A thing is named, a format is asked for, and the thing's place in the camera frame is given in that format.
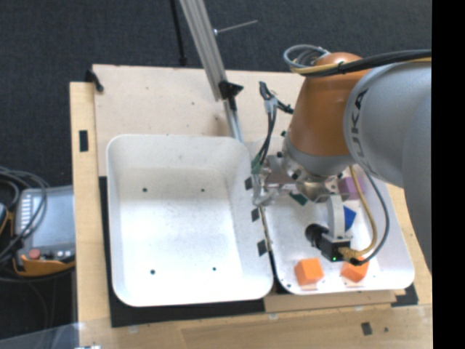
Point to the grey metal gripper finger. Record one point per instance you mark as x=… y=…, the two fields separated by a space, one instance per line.
x=263 y=197

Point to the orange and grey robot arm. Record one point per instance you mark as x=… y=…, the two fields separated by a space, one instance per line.
x=381 y=122

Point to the blue cube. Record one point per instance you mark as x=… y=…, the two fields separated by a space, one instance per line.
x=349 y=216

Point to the green block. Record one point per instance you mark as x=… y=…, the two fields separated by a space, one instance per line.
x=299 y=198

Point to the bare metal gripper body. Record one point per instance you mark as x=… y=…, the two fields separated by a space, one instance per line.
x=281 y=178

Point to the purple cube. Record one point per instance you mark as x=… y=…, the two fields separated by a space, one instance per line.
x=347 y=187

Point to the white plastic tray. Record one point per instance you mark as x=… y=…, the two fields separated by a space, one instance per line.
x=290 y=238
x=174 y=224

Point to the orange cube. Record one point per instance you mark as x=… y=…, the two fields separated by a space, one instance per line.
x=354 y=272
x=309 y=270

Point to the pale wood board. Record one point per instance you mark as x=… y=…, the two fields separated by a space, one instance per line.
x=156 y=100

